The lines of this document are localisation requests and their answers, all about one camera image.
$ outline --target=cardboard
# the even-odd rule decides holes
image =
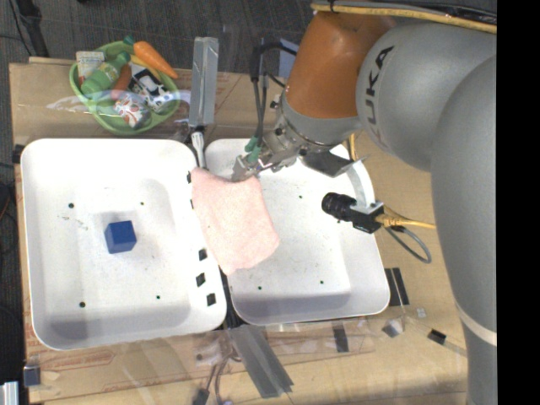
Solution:
[[[71,64],[67,60],[32,57],[28,64],[10,65],[14,144],[26,145],[39,138],[111,136],[73,100],[68,83]],[[190,71],[178,73],[179,88],[190,89]],[[279,93],[280,88],[271,84],[269,101]],[[188,108],[181,106],[169,121],[144,136],[181,140],[182,127],[175,121],[187,115]],[[274,117],[273,111],[267,112],[268,128]],[[207,128],[206,142],[248,138],[256,122],[249,77],[220,73],[215,124]],[[368,157],[364,163],[378,199],[404,216],[434,221],[428,173],[382,153],[364,133],[359,135],[356,148],[360,157]],[[25,353],[28,365],[39,365],[41,378],[38,386],[30,388],[30,402],[191,402],[197,388],[208,380],[212,365],[230,353],[226,331],[73,351],[49,349],[35,336],[30,314],[24,199],[17,165],[15,180]],[[293,379],[290,398],[294,403],[380,399],[382,404],[393,403],[385,402],[389,398],[401,398],[399,403],[413,405],[419,403],[414,397],[425,394],[432,403],[441,405],[463,402],[465,344],[437,234],[429,229],[413,231],[431,250],[432,264],[424,265],[408,255],[385,231],[376,234],[384,266],[399,268],[402,273],[409,305],[389,307],[377,316],[267,329],[269,343]],[[348,352],[338,352],[336,322],[346,332]],[[389,322],[403,326],[402,333],[388,336],[384,329]],[[446,335],[444,345],[428,339],[432,329]],[[222,397],[233,402],[263,401],[241,363],[229,361],[220,385]],[[208,403],[215,403],[213,400],[214,396]],[[272,403],[290,400],[283,396]]]

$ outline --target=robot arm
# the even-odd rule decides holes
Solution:
[[[264,135],[260,152],[238,157],[233,176],[244,180],[297,158],[336,176],[352,161],[330,150],[360,128],[387,153],[430,172],[437,231],[467,341],[467,400],[474,405],[498,402],[493,33],[317,13],[300,43],[274,131]]]

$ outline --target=white plastic tray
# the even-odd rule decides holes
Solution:
[[[45,345],[84,348],[222,323],[217,262],[199,260],[205,244],[186,178],[194,166],[192,151],[170,140],[41,139],[24,149],[32,321]],[[138,242],[111,255],[104,231],[121,220],[132,221]]]
[[[208,168],[230,177],[246,139],[208,145]],[[334,153],[346,155],[341,146]],[[256,325],[321,321],[383,311],[390,290],[375,237],[324,213],[328,192],[354,197],[346,175],[329,178],[299,160],[277,173],[260,174],[263,195],[281,243],[249,270],[229,276],[238,314]]]

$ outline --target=green connector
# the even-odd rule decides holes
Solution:
[[[246,153],[250,153],[253,151],[253,149],[255,148],[255,146],[257,145],[257,142],[259,141],[259,138],[257,137],[251,137],[251,139],[249,140],[249,142],[246,144],[246,146],[244,147],[244,150],[246,151]]]
[[[259,159],[259,154],[261,154],[261,147],[260,146],[256,146],[253,151],[251,151],[251,153],[249,154],[249,156],[247,157],[247,161],[250,163],[250,164],[253,164],[254,162],[257,162],[257,160]]]

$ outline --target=black stand leg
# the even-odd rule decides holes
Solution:
[[[41,12],[39,8],[33,4],[32,0],[15,1],[19,7],[21,21],[30,36],[30,41],[34,47],[35,54],[40,57],[49,57],[49,51],[47,50],[45,40],[41,34]]]

